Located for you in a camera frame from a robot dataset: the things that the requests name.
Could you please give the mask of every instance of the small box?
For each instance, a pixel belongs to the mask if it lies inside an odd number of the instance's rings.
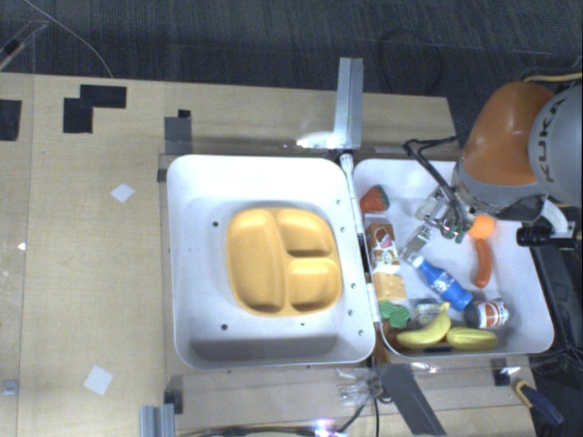
[[[393,225],[384,216],[365,214],[364,227],[371,274],[395,274],[399,270],[400,262],[394,242]]]

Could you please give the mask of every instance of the red can label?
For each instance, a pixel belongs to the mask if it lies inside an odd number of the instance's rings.
[[[508,322],[508,309],[500,298],[490,301],[477,301],[475,305],[479,316],[478,329],[497,327]]]

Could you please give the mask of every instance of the can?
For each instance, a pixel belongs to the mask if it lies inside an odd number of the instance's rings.
[[[437,302],[418,302],[415,304],[415,319],[424,327],[441,313],[441,304]]]
[[[467,325],[475,329],[490,329],[508,322],[508,309],[500,299],[490,301],[474,301],[464,310]]]

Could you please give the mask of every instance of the white tape marker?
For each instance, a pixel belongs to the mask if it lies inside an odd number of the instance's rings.
[[[122,183],[113,191],[111,191],[111,196],[117,199],[119,202],[126,202],[129,197],[136,192],[130,185]]]
[[[109,387],[112,379],[112,374],[101,369],[99,366],[93,366],[84,385],[91,391],[103,396],[106,394],[107,387]]]

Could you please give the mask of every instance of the blue bottle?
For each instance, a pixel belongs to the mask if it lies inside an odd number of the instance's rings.
[[[464,290],[445,270],[432,266],[423,256],[417,256],[412,264],[424,273],[429,287],[444,301],[449,301],[455,310],[464,310],[472,300],[472,293]]]

